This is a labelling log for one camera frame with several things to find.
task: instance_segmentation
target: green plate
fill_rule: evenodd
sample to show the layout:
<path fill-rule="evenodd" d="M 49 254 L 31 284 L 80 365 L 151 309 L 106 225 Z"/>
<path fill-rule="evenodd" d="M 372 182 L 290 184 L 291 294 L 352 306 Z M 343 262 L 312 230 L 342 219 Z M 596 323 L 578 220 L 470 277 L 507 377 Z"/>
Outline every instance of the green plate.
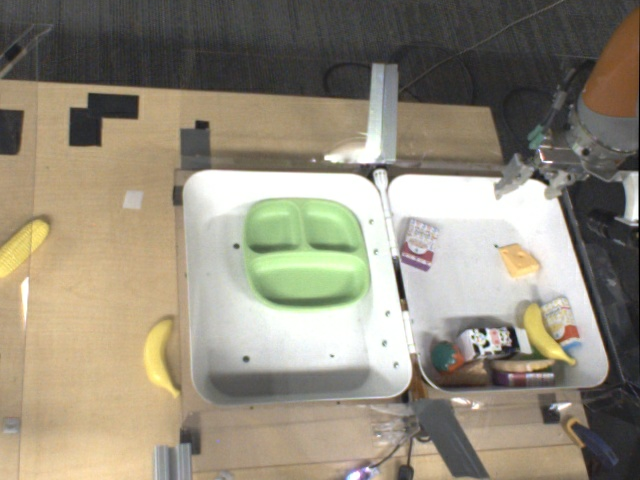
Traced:
<path fill-rule="evenodd" d="M 324 199 L 267 199 L 244 225 L 249 285 L 267 306 L 329 309 L 369 291 L 369 261 L 355 215 Z"/>

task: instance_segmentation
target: black tape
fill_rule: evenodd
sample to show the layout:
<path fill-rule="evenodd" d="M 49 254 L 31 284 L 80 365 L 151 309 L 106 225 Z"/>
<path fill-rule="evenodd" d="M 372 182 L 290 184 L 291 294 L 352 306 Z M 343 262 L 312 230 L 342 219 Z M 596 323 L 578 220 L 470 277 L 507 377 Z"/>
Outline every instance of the black tape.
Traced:
<path fill-rule="evenodd" d="M 180 130 L 180 155 L 183 169 L 211 168 L 210 131 L 202 129 Z"/>
<path fill-rule="evenodd" d="M 86 108 L 72 108 L 69 115 L 70 146 L 102 146 L 102 120 Z"/>
<path fill-rule="evenodd" d="M 173 187 L 173 206 L 182 206 L 182 190 L 184 187 Z"/>
<path fill-rule="evenodd" d="M 16 59 L 18 55 L 20 55 L 24 51 L 24 48 L 20 46 L 18 43 L 14 43 L 9 46 L 9 49 L 4 52 L 4 58 L 7 62 L 11 62 L 13 59 Z"/>
<path fill-rule="evenodd" d="M 22 142 L 22 110 L 0 110 L 0 155 L 17 155 Z"/>
<path fill-rule="evenodd" d="M 545 425 L 560 423 L 560 411 L 558 410 L 556 395 L 554 393 L 538 395 L 538 403 L 540 404 L 542 421 Z"/>
<path fill-rule="evenodd" d="M 195 429 L 180 429 L 180 444 L 191 444 L 191 454 L 200 455 L 200 432 Z"/>
<path fill-rule="evenodd" d="M 89 93 L 89 114 L 98 119 L 138 119 L 138 101 L 138 96 Z"/>

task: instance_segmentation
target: snack package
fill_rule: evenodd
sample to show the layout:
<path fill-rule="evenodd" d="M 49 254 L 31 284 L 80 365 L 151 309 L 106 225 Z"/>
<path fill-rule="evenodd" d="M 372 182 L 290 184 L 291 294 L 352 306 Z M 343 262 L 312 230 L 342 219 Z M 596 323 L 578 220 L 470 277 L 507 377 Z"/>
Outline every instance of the snack package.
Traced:
<path fill-rule="evenodd" d="M 555 375 L 547 372 L 500 372 L 493 371 L 493 382 L 498 386 L 512 388 L 539 388 L 555 385 Z"/>
<path fill-rule="evenodd" d="M 400 249 L 400 261 L 425 272 L 431 268 L 438 228 L 416 219 L 409 220 L 409 228 Z"/>

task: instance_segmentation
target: yellow banana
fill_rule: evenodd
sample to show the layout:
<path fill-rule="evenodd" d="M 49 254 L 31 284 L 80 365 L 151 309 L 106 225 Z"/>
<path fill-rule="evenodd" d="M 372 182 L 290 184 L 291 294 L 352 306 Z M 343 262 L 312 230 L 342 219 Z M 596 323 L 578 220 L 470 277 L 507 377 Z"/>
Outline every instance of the yellow banana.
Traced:
<path fill-rule="evenodd" d="M 0 278 L 7 277 L 22 265 L 49 234 L 49 224 L 35 219 L 20 229 L 0 247 Z"/>
<path fill-rule="evenodd" d="M 560 345 L 551 337 L 544 328 L 542 321 L 542 310 L 537 304 L 531 304 L 524 312 L 524 328 L 531 344 L 547 359 L 557 359 L 576 364 L 573 357 L 567 355 Z"/>
<path fill-rule="evenodd" d="M 173 385 L 165 354 L 172 328 L 173 319 L 165 318 L 149 331 L 144 344 L 144 367 L 153 384 L 169 391 L 173 398 L 178 398 L 180 390 Z"/>

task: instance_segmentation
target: cable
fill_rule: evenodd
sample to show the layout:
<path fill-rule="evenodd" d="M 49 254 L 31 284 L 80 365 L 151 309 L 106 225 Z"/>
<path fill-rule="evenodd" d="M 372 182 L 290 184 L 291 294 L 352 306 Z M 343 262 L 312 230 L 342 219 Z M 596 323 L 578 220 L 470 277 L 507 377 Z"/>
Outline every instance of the cable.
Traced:
<path fill-rule="evenodd" d="M 511 128 L 511 123 L 508 116 L 508 110 L 509 110 L 508 103 L 517 94 L 522 94 L 527 92 L 543 96 L 549 102 L 553 100 L 553 93 L 551 91 L 545 91 L 544 89 L 538 89 L 536 87 L 523 87 L 523 86 L 518 86 L 511 89 L 502 99 L 502 103 L 500 104 L 500 114 L 501 114 L 502 120 L 504 121 L 505 127 L 507 128 L 507 131 L 509 132 L 509 134 L 513 139 L 516 139 L 517 137 L 516 137 L 516 133 L 513 131 L 513 128 Z"/>
<path fill-rule="evenodd" d="M 407 466 L 411 466 L 411 452 L 413 451 L 413 438 L 409 439 L 409 450 L 407 450 Z"/>
<path fill-rule="evenodd" d="M 389 57 L 389 63 L 390 64 L 400 64 L 402 62 L 402 60 L 404 60 L 407 55 L 409 54 L 409 52 L 411 51 L 411 49 L 414 48 L 419 48 L 422 45 L 426 45 L 429 46 L 435 50 L 440 50 L 442 52 L 445 53 L 445 55 L 448 55 L 450 50 L 448 50 L 447 48 L 443 48 L 441 46 L 435 45 L 433 44 L 431 41 L 417 41 L 417 42 L 413 42 L 413 43 L 408 43 L 408 44 L 404 44 L 402 46 L 400 46 L 397 50 L 395 50 L 391 56 Z M 454 56 L 452 60 L 455 60 L 456 62 L 458 62 L 458 64 L 462 67 L 462 72 L 464 73 L 465 76 L 465 82 L 466 82 L 466 86 L 467 86 L 467 93 L 469 94 L 468 96 L 468 100 L 466 102 L 467 105 L 472 105 L 473 102 L 475 101 L 475 81 L 473 79 L 473 75 L 471 74 L 471 71 L 469 70 L 468 66 L 465 64 L 465 62 L 460 59 L 457 56 Z M 412 93 L 411 91 L 409 91 L 406 86 L 406 93 L 411 95 L 415 100 L 422 102 L 422 100 L 420 98 L 418 98 L 415 93 Z"/>
<path fill-rule="evenodd" d="M 542 134 L 545 134 L 556 116 L 560 113 L 560 110 L 564 108 L 564 104 L 567 101 L 567 97 L 569 96 L 569 88 L 571 87 L 571 83 L 575 80 L 576 76 L 587 67 L 592 67 L 595 63 L 591 60 L 586 60 L 582 64 L 580 64 L 577 68 L 571 68 L 567 71 L 567 74 L 562 79 L 562 82 L 558 84 L 556 87 L 556 92 L 553 95 L 553 103 L 547 112 L 547 115 L 543 119 L 542 126 Z"/>
<path fill-rule="evenodd" d="M 329 66 L 329 68 L 324 72 L 324 75 L 322 75 L 322 88 L 324 89 L 324 92 L 327 94 L 327 96 L 333 96 L 333 94 L 331 94 L 331 88 L 329 87 L 329 78 L 331 77 L 331 74 L 336 69 L 345 67 L 358 67 L 371 71 L 371 64 L 365 64 L 364 62 L 338 62 L 336 64 L 333 64 L 332 66 Z"/>
<path fill-rule="evenodd" d="M 397 444 L 395 446 L 395 448 L 393 450 L 391 450 L 391 452 L 382 460 L 376 462 L 375 464 L 371 464 L 371 466 L 369 466 L 369 468 L 374 469 L 374 468 L 379 468 L 380 466 L 382 466 L 385 462 L 387 462 L 391 457 L 393 457 L 398 450 L 400 449 L 400 447 L 404 444 L 404 442 Z"/>
<path fill-rule="evenodd" d="M 519 25 L 520 23 L 522 23 L 523 21 L 527 21 L 530 20 L 531 18 L 535 18 L 536 16 L 539 16 L 540 14 L 547 12 L 551 9 L 553 9 L 554 7 L 557 7 L 558 5 L 566 2 L 567 0 L 558 0 L 552 4 L 549 4 L 541 9 L 538 9 L 535 12 L 532 12 L 531 14 L 527 14 L 526 16 L 523 16 L 522 18 L 518 18 L 515 21 L 512 21 L 511 23 L 509 23 L 508 25 L 505 25 L 504 27 L 502 27 L 500 30 L 498 30 L 497 32 L 494 32 L 493 34 L 485 37 L 484 39 L 478 41 L 477 43 L 472 44 L 471 46 L 468 46 L 467 48 L 460 50 L 458 53 L 451 55 L 450 57 L 447 57 L 444 60 L 441 60 L 440 62 L 437 62 L 436 64 L 434 64 L 433 66 L 431 66 L 429 69 L 427 69 L 426 71 L 424 71 L 423 73 L 421 73 L 420 75 L 418 75 L 416 78 L 414 78 L 413 80 L 411 80 L 411 82 L 409 82 L 408 84 L 406 84 L 404 87 L 402 87 L 400 89 L 399 94 L 402 94 L 404 91 L 406 91 L 407 89 L 409 89 L 410 87 L 412 87 L 413 85 L 415 85 L 416 83 L 418 83 L 420 80 L 422 80 L 425 76 L 427 76 L 429 73 L 431 73 L 432 71 L 434 71 L 435 69 L 439 68 L 440 66 L 442 66 L 443 64 L 446 64 L 447 62 L 449 62 L 450 60 L 455 59 L 456 57 L 459 57 L 461 55 L 464 55 L 467 52 L 470 52 L 471 50 L 475 50 L 478 46 L 482 46 L 485 43 L 488 43 L 489 41 L 491 41 L 492 39 L 495 39 L 496 37 L 498 37 L 500 34 L 503 34 L 504 32 L 506 32 L 507 30 L 515 27 L 516 25 Z"/>

